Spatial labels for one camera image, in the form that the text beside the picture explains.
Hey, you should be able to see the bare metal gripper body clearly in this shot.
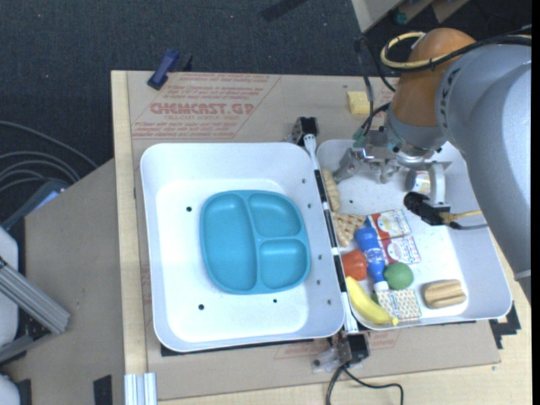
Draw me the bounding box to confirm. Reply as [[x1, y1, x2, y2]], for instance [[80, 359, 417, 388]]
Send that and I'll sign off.
[[351, 127, 438, 173]]

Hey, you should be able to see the thin black and white rod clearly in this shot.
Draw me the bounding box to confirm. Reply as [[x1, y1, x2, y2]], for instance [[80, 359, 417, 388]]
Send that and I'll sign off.
[[304, 134, 354, 333]]

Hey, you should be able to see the red and white carton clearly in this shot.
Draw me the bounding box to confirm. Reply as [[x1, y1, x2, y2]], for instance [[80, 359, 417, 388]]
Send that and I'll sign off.
[[381, 235, 423, 267], [367, 208, 413, 241]]

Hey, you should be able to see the yellow sponge block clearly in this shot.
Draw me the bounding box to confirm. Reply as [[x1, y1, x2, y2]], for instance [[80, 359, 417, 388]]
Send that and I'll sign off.
[[346, 90, 373, 116]]

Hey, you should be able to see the tan toy pizza slice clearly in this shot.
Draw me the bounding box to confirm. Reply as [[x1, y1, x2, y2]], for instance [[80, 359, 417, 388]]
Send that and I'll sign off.
[[330, 210, 368, 248]]

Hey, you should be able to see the blue bottle with white cap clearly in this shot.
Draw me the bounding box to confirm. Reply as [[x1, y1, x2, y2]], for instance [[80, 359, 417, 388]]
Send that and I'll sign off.
[[354, 225, 391, 294]]

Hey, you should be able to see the red toy pepper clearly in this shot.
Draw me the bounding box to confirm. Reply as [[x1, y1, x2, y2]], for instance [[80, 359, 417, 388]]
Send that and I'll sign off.
[[340, 248, 369, 282]]

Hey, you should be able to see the white plastic tray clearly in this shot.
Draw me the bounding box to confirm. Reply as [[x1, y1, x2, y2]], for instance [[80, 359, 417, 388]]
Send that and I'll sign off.
[[315, 138, 514, 332], [139, 142, 347, 353]]

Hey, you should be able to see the green toy lime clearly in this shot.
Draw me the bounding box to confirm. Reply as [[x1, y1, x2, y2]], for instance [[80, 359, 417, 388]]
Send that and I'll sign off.
[[382, 261, 415, 292]]

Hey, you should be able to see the white packet with orange print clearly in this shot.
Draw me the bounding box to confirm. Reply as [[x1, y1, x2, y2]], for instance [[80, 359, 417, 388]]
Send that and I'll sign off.
[[375, 288, 423, 321]]

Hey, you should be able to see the yellow banana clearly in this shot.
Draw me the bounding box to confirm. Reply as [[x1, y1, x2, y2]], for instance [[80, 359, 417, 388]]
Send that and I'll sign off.
[[344, 275, 399, 327]]

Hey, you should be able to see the tan toy bread bun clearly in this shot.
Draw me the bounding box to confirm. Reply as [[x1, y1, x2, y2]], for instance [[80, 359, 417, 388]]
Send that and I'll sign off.
[[421, 278, 467, 311]]

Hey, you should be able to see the blue divided plate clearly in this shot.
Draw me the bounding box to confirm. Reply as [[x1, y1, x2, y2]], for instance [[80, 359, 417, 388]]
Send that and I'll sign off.
[[199, 189, 312, 296]]

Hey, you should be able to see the brown cardboard board red print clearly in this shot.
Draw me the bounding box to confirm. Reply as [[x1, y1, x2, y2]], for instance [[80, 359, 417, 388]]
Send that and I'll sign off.
[[126, 71, 503, 401]]

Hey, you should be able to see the black cylinder on white bracket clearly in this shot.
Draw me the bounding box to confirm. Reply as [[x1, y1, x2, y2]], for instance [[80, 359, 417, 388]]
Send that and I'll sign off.
[[402, 162, 453, 227]]

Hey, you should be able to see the black block with thin wires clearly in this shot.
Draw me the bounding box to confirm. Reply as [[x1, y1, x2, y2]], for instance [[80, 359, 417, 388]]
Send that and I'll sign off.
[[312, 332, 372, 374], [285, 116, 320, 145]]

